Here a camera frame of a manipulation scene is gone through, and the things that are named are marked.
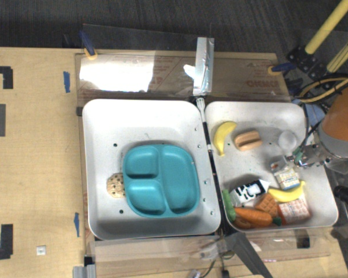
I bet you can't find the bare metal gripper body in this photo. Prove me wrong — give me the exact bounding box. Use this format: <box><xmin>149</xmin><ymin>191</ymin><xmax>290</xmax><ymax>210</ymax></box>
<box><xmin>291</xmin><ymin>143</ymin><xmax>333</xmax><ymax>168</ymax></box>

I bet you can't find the white yellow blue small carton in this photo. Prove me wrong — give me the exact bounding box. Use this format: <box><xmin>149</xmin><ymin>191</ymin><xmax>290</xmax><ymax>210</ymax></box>
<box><xmin>270</xmin><ymin>160</ymin><xmax>301</xmax><ymax>191</ymax></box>

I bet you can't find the yellow banana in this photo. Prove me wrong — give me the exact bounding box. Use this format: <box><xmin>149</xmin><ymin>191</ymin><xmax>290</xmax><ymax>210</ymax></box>
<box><xmin>213</xmin><ymin>120</ymin><xmax>238</xmax><ymax>158</ymax></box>
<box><xmin>267</xmin><ymin>180</ymin><xmax>306</xmax><ymax>203</ymax></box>

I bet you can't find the white plastic tray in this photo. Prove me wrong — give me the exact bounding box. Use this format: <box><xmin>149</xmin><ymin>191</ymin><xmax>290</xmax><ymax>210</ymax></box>
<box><xmin>81</xmin><ymin>98</ymin><xmax>222</xmax><ymax>241</ymax></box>
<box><xmin>204</xmin><ymin>100</ymin><xmax>339</xmax><ymax>233</ymax></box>

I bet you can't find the red and white packet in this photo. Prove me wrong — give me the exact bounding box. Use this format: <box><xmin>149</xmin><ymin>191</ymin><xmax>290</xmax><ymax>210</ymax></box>
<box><xmin>277</xmin><ymin>198</ymin><xmax>311</xmax><ymax>225</ymax></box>

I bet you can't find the tan hot dog bun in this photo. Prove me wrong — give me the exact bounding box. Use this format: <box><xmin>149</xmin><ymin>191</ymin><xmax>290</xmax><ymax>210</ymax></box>
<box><xmin>234</xmin><ymin>129</ymin><xmax>263</xmax><ymax>152</ymax></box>

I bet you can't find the brown waffle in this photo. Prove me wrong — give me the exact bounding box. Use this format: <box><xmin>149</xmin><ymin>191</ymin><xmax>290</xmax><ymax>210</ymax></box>
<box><xmin>255</xmin><ymin>193</ymin><xmax>280</xmax><ymax>217</ymax></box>

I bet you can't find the black and white carton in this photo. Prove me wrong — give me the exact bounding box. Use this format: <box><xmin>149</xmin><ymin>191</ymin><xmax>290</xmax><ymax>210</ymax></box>
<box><xmin>229</xmin><ymin>178</ymin><xmax>271</xmax><ymax>209</ymax></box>

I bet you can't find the orange carrot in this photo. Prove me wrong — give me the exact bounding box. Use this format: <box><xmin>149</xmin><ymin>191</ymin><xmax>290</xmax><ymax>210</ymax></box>
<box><xmin>234</xmin><ymin>207</ymin><xmax>282</xmax><ymax>229</ymax></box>

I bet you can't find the green pea pod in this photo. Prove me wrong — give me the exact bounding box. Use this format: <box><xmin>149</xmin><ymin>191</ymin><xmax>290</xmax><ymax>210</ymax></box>
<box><xmin>221</xmin><ymin>188</ymin><xmax>237</xmax><ymax>223</ymax></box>

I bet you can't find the orange brown pretzel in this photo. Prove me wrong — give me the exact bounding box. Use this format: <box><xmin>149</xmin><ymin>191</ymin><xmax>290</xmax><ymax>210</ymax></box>
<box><xmin>234</xmin><ymin>217</ymin><xmax>252</xmax><ymax>230</ymax></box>

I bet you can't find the teal divided plate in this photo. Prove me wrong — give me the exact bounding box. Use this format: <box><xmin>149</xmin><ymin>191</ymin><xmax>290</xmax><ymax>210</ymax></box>
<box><xmin>122</xmin><ymin>144</ymin><xmax>201</xmax><ymax>218</ymax></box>

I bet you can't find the tan chocolate chip biscuit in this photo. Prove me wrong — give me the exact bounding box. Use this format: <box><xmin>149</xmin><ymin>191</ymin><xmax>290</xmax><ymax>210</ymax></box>
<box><xmin>106</xmin><ymin>172</ymin><xmax>126</xmax><ymax>199</ymax></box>

